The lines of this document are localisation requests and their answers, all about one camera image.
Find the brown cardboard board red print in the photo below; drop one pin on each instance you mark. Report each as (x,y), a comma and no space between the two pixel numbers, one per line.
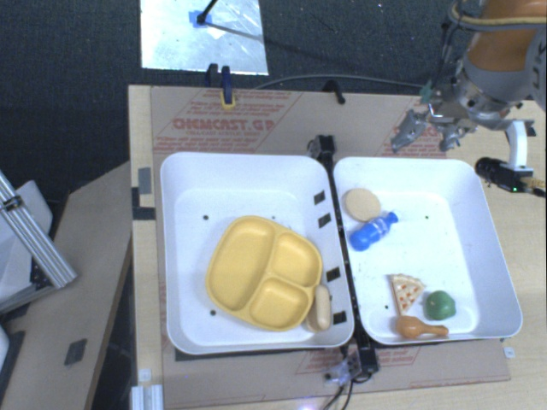
(265,122)

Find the blue toy bottle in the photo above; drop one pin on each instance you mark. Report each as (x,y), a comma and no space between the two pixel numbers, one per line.
(371,231)

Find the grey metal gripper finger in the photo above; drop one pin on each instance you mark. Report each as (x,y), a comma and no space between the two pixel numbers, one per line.
(407,131)
(452,137)

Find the beige bread roll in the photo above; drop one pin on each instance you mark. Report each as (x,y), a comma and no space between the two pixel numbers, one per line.
(321,310)

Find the thin black rod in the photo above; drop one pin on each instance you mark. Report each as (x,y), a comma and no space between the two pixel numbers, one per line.
(342,237)

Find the yellow divided plate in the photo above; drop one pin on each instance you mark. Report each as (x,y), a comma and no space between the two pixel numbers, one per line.
(260,271)

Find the tan round biscuit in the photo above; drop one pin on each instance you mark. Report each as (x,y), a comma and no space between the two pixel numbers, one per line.
(362,204)

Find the black cylinder on white bracket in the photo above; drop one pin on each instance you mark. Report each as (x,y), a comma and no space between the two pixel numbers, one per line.
(511,160)

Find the orange chicken drumstick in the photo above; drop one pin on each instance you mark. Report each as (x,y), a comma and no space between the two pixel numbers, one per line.
(414,327)

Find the green toy pepper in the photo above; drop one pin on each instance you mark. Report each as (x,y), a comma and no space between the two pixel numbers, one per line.
(440,306)

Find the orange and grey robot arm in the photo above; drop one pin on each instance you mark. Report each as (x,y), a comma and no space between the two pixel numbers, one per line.
(504,36)

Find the white plastic tray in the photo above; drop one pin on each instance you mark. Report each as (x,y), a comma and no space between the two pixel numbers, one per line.
(453,237)
(239,186)

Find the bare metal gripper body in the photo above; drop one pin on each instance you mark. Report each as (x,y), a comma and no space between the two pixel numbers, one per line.
(468,108)

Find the pizza slice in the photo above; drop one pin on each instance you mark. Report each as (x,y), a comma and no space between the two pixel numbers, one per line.
(405,293)

